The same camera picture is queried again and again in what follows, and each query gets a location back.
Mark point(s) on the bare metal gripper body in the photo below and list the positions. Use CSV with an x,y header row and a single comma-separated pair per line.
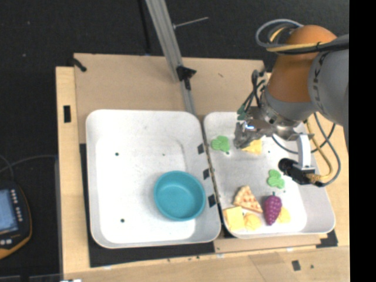
x,y
265,124

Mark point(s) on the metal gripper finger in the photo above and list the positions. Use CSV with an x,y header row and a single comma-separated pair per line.
x,y
252,138
239,137

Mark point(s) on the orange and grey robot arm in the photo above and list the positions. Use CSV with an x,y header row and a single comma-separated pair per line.
x,y
296,75

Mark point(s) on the yellow cheese wedge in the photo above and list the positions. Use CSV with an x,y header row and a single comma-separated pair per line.
x,y
254,148

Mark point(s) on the green broccoli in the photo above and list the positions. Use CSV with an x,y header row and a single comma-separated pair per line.
x,y
219,143
275,179

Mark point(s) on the white plastic tray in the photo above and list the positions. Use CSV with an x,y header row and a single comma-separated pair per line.
x,y
132,163
252,169

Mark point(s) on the thin black and white rod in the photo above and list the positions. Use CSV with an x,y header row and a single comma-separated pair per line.
x,y
213,178

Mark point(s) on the pizza slice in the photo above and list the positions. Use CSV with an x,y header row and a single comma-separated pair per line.
x,y
246,200

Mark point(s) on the purple grapes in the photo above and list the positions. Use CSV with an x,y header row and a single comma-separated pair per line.
x,y
271,208

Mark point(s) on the yellow cheese block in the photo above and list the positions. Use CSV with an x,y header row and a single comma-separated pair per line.
x,y
234,218

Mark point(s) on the yellow crisp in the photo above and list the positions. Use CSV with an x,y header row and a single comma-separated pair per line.
x,y
252,222
285,215

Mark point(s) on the teal bowl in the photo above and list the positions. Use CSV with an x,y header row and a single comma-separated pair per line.
x,y
179,195

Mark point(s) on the brown cardboard board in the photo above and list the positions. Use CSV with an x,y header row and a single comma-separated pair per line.
x,y
129,84

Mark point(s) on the black cylinder on white bracket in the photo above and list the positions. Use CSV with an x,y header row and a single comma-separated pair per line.
x,y
299,169

